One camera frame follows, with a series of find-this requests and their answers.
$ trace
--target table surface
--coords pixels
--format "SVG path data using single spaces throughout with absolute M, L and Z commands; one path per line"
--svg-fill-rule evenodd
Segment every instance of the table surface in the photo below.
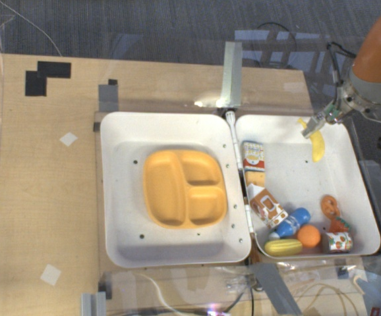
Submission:
M 48 78 L 46 97 L 26 97 L 26 71 L 37 71 L 38 61 L 71 63 L 71 77 Z M 95 293 L 103 269 L 113 269 L 98 237 L 93 131 L 98 86 L 118 81 L 121 110 L 210 113 L 213 109 L 194 102 L 220 94 L 222 72 L 221 66 L 0 55 L 0 315 L 78 315 L 81 294 Z M 312 113 L 303 73 L 297 70 L 244 68 L 242 100 L 248 112 Z M 60 141 L 68 133 L 77 137 L 70 146 Z M 55 285 L 41 279 L 48 265 L 60 270 Z M 144 271 L 117 270 L 119 286 L 122 280 L 133 282 L 135 299 L 141 292 L 151 296 L 136 306 L 151 306 L 155 297 L 163 305 L 153 285 L 157 280 L 138 280 Z M 167 276 L 160 272 L 159 286 L 174 305 L 189 303 L 171 293 L 177 271 L 187 291 L 199 294 L 207 287 L 206 276 L 215 276 L 201 267 L 166 269 Z M 363 304 L 358 292 L 347 293 Z M 260 315 L 269 301 L 265 293 L 255 299 Z M 124 307 L 119 303 L 108 302 L 109 310 Z M 236 310 L 249 312 L 250 303 Z M 264 307 L 263 315 L 273 314 L 270 310 Z

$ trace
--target orange divided plate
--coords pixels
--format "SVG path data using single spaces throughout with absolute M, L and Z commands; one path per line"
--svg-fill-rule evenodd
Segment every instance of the orange divided plate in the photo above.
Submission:
M 200 151 L 151 154 L 144 165 L 144 197 L 151 219 L 166 228 L 210 226 L 227 212 L 220 166 Z

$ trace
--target blue bottle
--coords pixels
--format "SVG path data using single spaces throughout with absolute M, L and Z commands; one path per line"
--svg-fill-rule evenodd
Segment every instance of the blue bottle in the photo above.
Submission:
M 292 236 L 300 229 L 303 224 L 310 221 L 310 214 L 307 209 L 300 207 L 290 214 L 286 220 L 278 225 L 275 232 L 269 235 L 270 240 L 278 240 L 285 236 Z

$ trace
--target white tray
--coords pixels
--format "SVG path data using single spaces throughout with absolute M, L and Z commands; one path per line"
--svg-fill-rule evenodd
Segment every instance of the white tray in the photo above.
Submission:
M 297 117 L 248 115 L 236 123 L 240 143 L 264 144 L 266 187 L 283 207 L 289 213 L 305 207 L 312 215 L 310 223 L 324 232 L 330 221 L 321 212 L 320 200 L 326 194 L 334 196 L 342 217 L 352 226 L 354 248 L 351 253 L 333 255 L 314 248 L 286 259 L 375 253 L 380 233 L 345 127 L 322 129 L 326 152 L 317 163 L 312 162 L 310 140 L 302 137 L 301 130 Z M 249 254 L 250 234 L 235 153 L 230 129 L 222 118 L 111 113 L 102 121 L 101 141 L 105 241 L 116 265 L 235 263 Z M 163 228 L 148 216 L 142 185 L 144 162 L 155 151 L 180 148 L 206 152 L 220 164 L 227 192 L 227 214 L 222 222 L 179 230 Z M 256 215 L 252 215 L 252 222 L 263 251 L 269 230 Z
M 287 212 L 306 208 L 311 214 L 309 223 L 321 232 L 328 231 L 330 220 L 322 214 L 320 201 L 326 194 L 334 196 L 341 217 L 352 227 L 353 249 L 350 253 L 330 255 L 321 253 L 319 247 L 304 248 L 301 254 L 287 259 L 375 253 L 380 247 L 380 233 L 346 128 L 327 125 L 321 129 L 326 152 L 319 162 L 313 163 L 312 145 L 302 137 L 303 128 L 297 119 L 243 116 L 236 123 L 237 138 L 240 142 L 250 140 L 264 145 L 266 188 Z M 264 251 L 270 230 L 255 214 L 252 222 L 258 246 Z
M 234 263 L 249 254 L 250 236 L 233 142 L 223 119 L 214 115 L 111 113 L 102 120 L 101 141 L 105 241 L 116 265 Z M 209 153 L 220 164 L 227 192 L 227 214 L 220 223 L 168 229 L 147 214 L 144 162 L 155 151 L 180 148 Z

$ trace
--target floor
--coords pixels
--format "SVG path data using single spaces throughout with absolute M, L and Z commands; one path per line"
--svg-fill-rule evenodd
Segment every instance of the floor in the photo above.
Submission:
M 224 42 L 242 41 L 245 66 L 304 70 L 315 109 L 334 92 L 326 42 L 356 52 L 381 15 L 381 0 L 1 1 L 51 38 L 0 3 L 5 53 L 222 65 Z M 381 167 L 381 124 L 348 125 L 359 158 Z

